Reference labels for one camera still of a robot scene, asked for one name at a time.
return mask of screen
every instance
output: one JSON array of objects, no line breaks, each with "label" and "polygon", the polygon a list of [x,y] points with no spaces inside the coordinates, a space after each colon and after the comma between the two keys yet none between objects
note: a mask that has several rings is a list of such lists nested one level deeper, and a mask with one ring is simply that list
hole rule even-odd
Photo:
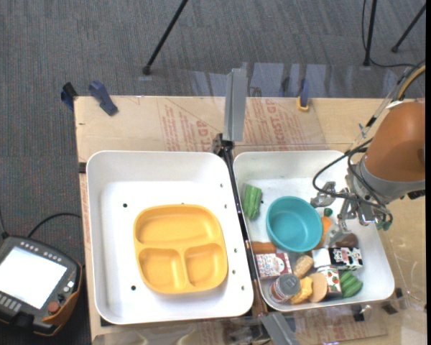
[{"label": "screen", "polygon": [[0,291],[41,309],[67,267],[14,247],[0,264]]}]

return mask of orange divided plate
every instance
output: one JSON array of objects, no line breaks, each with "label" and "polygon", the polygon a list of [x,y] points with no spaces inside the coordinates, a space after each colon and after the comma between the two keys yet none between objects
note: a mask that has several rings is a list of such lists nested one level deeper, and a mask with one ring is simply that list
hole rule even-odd
[{"label": "orange divided plate", "polygon": [[209,290],[227,275],[219,220],[207,208],[176,204],[144,209],[134,221],[140,275],[158,293]]}]

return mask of gray floor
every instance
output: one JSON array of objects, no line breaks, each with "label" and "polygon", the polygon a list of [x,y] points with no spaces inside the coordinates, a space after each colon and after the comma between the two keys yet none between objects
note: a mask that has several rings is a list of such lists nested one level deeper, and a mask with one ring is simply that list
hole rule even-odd
[{"label": "gray floor", "polygon": [[[306,78],[311,97],[372,98],[425,60],[426,13],[391,48],[426,0],[377,0],[370,65],[373,0],[189,0],[143,74],[181,1],[0,0],[0,210],[10,234],[80,213],[73,112],[60,99],[67,82],[79,95],[99,80],[112,95],[224,96],[226,74],[246,68],[261,96],[296,96]],[[424,76],[408,95],[425,97]],[[54,218],[34,237],[84,260],[78,218]],[[0,344],[89,339],[84,292],[53,339],[0,323]]]}]

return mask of tripod leg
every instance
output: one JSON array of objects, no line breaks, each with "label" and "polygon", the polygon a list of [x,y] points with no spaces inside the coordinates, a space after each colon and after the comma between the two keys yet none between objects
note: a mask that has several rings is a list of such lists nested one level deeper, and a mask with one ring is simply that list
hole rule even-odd
[{"label": "tripod leg", "polygon": [[365,66],[369,66],[371,64],[371,46],[372,46],[372,35],[374,34],[376,1],[377,0],[372,0],[371,21],[369,24],[369,36],[367,37],[366,57],[363,63]]},{"label": "tripod leg", "polygon": [[409,34],[410,30],[413,28],[413,26],[415,26],[415,23],[417,23],[418,19],[420,19],[420,17],[425,12],[425,10],[426,10],[426,3],[425,3],[425,5],[423,5],[423,7],[418,12],[418,14],[415,16],[414,20],[412,20],[412,23],[410,23],[410,25],[405,30],[405,32],[402,35],[402,37],[399,38],[399,41],[392,47],[392,49],[391,49],[392,52],[397,52],[397,50],[399,49],[399,46],[402,44],[402,41],[404,41],[405,37],[407,37],[407,35]]},{"label": "tripod leg", "polygon": [[182,2],[179,5],[179,8],[177,9],[177,11],[174,14],[174,17],[172,18],[172,21],[170,22],[170,24],[167,26],[166,31],[163,34],[163,37],[161,37],[161,40],[158,42],[158,46],[155,48],[152,56],[149,59],[149,62],[147,63],[147,65],[145,65],[142,68],[142,72],[145,75],[149,75],[150,74],[150,68],[155,60],[155,58],[158,55],[158,52],[161,50],[161,47],[163,46],[164,42],[167,39],[167,36],[169,35],[169,33],[171,32],[172,28],[174,27],[175,22],[177,21],[177,19],[180,16],[180,13],[182,13],[182,10],[185,8],[185,5],[187,3],[188,0],[182,0]]}]

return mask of blue bowl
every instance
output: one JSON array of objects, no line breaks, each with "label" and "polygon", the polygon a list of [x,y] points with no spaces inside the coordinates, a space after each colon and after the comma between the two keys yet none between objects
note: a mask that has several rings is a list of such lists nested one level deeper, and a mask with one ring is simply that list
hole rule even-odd
[{"label": "blue bowl", "polygon": [[320,242],[323,223],[307,201],[285,196],[268,207],[267,233],[272,243],[286,252],[307,252]]}]

